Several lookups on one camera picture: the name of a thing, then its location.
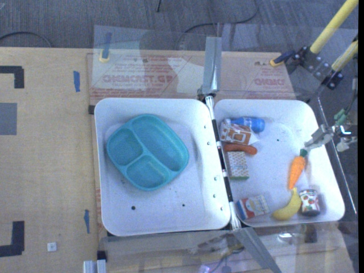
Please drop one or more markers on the green and white packet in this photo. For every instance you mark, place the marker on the green and white packet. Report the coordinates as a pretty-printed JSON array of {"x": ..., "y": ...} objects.
[{"x": 238, "y": 165}]

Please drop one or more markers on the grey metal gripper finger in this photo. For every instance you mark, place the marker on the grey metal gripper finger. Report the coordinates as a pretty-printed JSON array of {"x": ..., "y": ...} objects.
[
  {"x": 317, "y": 144},
  {"x": 321, "y": 132}
]

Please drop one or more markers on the white plastic tray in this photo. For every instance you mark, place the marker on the white plastic tray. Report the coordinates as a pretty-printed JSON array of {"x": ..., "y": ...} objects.
[
  {"x": 276, "y": 163},
  {"x": 159, "y": 209}
]

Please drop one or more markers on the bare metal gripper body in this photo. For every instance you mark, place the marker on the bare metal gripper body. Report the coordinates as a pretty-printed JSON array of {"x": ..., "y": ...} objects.
[{"x": 341, "y": 131}]

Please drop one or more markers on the red blue white carton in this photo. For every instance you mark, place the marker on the red blue white carton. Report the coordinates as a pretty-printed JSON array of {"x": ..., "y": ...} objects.
[{"x": 251, "y": 207}]

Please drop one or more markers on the yellow banana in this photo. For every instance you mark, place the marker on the yellow banana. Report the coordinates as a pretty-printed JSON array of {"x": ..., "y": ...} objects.
[{"x": 290, "y": 209}]

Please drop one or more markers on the blue plastic bottle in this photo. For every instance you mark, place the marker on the blue plastic bottle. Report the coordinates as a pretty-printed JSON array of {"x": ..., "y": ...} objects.
[{"x": 251, "y": 123}]

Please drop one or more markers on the teal divided plate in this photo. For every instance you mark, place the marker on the teal divided plate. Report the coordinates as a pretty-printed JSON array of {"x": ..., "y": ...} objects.
[{"x": 153, "y": 141}]

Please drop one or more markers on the orange sausage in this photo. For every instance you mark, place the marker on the orange sausage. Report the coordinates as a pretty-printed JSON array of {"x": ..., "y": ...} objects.
[{"x": 241, "y": 148}]

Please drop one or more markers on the thin black and white rod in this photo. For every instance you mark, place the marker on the thin black and white rod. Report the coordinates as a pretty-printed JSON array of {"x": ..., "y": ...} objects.
[{"x": 217, "y": 136}]

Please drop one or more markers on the small white and red can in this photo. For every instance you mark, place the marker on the small white and red can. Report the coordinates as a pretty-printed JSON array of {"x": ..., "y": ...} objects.
[{"x": 309, "y": 202}]

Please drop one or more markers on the orange and white carton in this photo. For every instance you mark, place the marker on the orange and white carton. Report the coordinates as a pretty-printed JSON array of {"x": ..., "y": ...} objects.
[{"x": 236, "y": 135}]

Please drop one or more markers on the brown cardboard board red print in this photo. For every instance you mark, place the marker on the brown cardboard board red print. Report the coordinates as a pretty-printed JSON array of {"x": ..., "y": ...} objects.
[{"x": 159, "y": 87}]

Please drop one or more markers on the orange carrot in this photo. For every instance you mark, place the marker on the orange carrot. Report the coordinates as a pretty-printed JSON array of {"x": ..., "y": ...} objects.
[{"x": 296, "y": 168}]

